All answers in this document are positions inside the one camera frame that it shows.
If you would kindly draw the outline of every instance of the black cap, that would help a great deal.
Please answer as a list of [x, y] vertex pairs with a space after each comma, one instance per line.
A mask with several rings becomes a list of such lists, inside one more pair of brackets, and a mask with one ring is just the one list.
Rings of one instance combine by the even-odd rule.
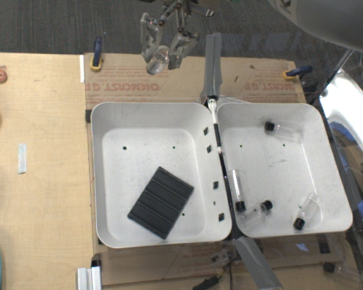
[[266, 200], [261, 204], [266, 207], [266, 210], [271, 210], [273, 208], [273, 203], [271, 203], [269, 200]]
[[335, 271], [336, 265], [331, 262], [324, 262], [322, 268], [325, 272], [333, 273]]
[[302, 230], [303, 226], [305, 224], [305, 221], [301, 218], [297, 218], [295, 223], [293, 224], [293, 226], [297, 229], [297, 230]]
[[273, 131], [274, 130], [274, 127], [275, 127], [275, 124], [267, 121], [265, 123], [265, 131]]
[[239, 201], [239, 202], [235, 203], [235, 208], [237, 209], [237, 211], [245, 211], [246, 210], [246, 206], [245, 206], [243, 201]]

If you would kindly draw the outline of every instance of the table surface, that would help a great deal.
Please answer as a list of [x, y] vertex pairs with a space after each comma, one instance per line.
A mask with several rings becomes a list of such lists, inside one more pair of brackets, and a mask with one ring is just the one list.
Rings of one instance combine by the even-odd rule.
[[[8, 74], [0, 84], [2, 290], [75, 289], [76, 270], [89, 267], [94, 255], [86, 100], [79, 62], [77, 55], [0, 53], [0, 65], [7, 66]], [[27, 171], [18, 174], [21, 143], [27, 145]], [[345, 252], [352, 260], [350, 251]], [[286, 289], [296, 289], [291, 288], [298, 285], [294, 280], [310, 287], [303, 289], [314, 289], [315, 276], [322, 275], [319, 265], [275, 272]], [[191, 289], [202, 280], [106, 289]], [[250, 276], [235, 275], [234, 280], [235, 285], [238, 281], [255, 287]], [[323, 287], [342, 289], [331, 279]], [[227, 282], [216, 289], [228, 289]]]

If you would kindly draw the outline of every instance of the black connector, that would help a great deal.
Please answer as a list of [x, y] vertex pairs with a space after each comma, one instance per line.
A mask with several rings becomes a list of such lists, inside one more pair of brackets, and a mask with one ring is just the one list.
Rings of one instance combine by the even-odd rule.
[[219, 279], [221, 277], [213, 276], [209, 279], [205, 279], [202, 283], [197, 286], [194, 286], [192, 290], [206, 290], [209, 289], [219, 283]]

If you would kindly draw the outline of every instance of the dark floor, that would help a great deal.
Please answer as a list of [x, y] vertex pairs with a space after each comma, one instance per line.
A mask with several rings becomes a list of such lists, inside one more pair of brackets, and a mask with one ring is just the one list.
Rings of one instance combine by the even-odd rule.
[[[140, 18], [158, 16], [162, 3], [136, 0], [0, 0], [0, 52], [82, 54], [104, 36], [106, 53], [140, 54]], [[207, 34], [222, 34], [223, 57], [263, 57], [311, 65], [319, 85], [345, 52], [300, 30], [266, 0], [222, 2], [211, 18], [193, 16], [188, 25], [203, 37], [192, 56], [204, 56]], [[167, 25], [163, 40], [170, 43], [175, 25]], [[346, 71], [363, 88], [363, 54], [355, 52]]]

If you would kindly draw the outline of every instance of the clear plastic vial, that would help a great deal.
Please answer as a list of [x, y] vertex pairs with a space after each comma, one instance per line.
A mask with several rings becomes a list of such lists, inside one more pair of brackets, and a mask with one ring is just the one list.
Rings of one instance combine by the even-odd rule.
[[262, 223], [272, 208], [273, 204], [269, 200], [251, 206], [242, 214], [242, 226], [252, 228]]
[[265, 132], [288, 140], [298, 141], [300, 139], [299, 129], [290, 124], [278, 124], [267, 121], [265, 123]]
[[158, 74], [162, 72], [169, 63], [169, 48], [161, 45], [157, 51], [153, 54], [152, 59], [146, 64], [146, 71], [150, 75]]
[[324, 262], [322, 264], [324, 272], [342, 282], [359, 283], [363, 285], [363, 274], [356, 268], [347, 266], [344, 263]]
[[315, 217], [319, 210], [320, 198], [316, 193], [309, 193], [306, 200], [298, 211], [296, 221], [293, 226], [297, 230], [302, 230], [305, 224]]
[[233, 201], [235, 202], [235, 209], [241, 213], [242, 211], [246, 210], [246, 206], [244, 204], [244, 197], [241, 187], [239, 171], [238, 170], [228, 171], [227, 178], [229, 179], [231, 195]]

